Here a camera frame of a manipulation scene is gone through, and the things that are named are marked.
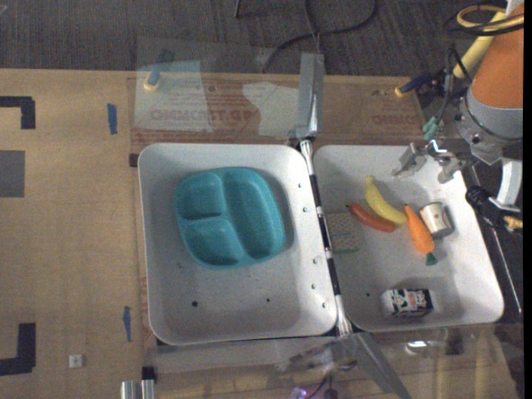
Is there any white plastic tray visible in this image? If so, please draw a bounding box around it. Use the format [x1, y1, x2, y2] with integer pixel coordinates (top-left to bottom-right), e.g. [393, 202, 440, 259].
[312, 144, 505, 333]
[136, 142, 339, 347]

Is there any cow print milk carton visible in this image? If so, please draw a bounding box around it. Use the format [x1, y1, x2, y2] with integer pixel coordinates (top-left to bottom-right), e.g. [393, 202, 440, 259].
[380, 288, 435, 319]

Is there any small white can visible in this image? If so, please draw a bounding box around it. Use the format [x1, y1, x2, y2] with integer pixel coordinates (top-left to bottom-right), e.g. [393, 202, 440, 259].
[418, 201, 455, 239]

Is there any orange carrot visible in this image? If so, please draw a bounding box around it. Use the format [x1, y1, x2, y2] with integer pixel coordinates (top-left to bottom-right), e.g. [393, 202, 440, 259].
[403, 204, 439, 267]

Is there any brown cardboard board red print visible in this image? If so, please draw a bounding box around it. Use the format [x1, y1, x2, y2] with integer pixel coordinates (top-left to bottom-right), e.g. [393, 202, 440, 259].
[126, 72, 429, 351]

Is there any black cylinder on white bracket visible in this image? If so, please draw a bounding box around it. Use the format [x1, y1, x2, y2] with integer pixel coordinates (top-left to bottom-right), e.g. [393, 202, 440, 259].
[465, 159, 523, 229]

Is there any orange sausage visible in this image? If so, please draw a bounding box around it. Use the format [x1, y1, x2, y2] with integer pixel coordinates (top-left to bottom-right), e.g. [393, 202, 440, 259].
[347, 202, 397, 234]

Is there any yellow banana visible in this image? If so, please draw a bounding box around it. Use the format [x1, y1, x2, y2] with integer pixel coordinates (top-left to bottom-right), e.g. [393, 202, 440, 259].
[364, 175, 409, 225]

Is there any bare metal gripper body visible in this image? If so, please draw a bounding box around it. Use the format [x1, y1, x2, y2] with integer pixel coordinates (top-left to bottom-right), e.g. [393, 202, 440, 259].
[427, 114, 507, 166]

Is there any blue divided plate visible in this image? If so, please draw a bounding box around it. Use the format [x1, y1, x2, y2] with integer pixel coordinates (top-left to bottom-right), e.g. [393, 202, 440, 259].
[173, 166, 287, 270]

